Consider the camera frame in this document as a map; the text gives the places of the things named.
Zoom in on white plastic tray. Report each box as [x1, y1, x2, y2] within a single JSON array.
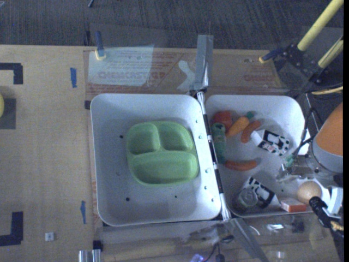
[[89, 92, 222, 227], [204, 94, 323, 218]]

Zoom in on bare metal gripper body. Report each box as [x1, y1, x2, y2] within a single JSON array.
[[289, 156, 324, 181]]

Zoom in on beige bread roll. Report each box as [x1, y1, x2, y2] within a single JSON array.
[[297, 180, 323, 205]]

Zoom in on orange carrot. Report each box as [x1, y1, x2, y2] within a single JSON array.
[[227, 111, 257, 138]]

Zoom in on green toy corn cob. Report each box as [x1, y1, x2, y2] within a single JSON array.
[[210, 122, 228, 165]]

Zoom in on orange sausage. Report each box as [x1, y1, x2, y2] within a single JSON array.
[[223, 159, 258, 172], [240, 120, 262, 144]]

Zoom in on red toy tomato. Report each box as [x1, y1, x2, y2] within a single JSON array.
[[212, 110, 233, 130]]

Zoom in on black cylinder on white bracket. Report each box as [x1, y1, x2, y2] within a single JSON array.
[[309, 186, 344, 229]]

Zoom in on green divided plate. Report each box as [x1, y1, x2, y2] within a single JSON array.
[[125, 120, 200, 187]]

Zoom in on orange and white packet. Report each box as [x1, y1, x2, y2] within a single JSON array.
[[280, 199, 308, 213]]

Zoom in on small grey can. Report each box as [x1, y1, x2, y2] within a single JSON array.
[[233, 188, 259, 212]]

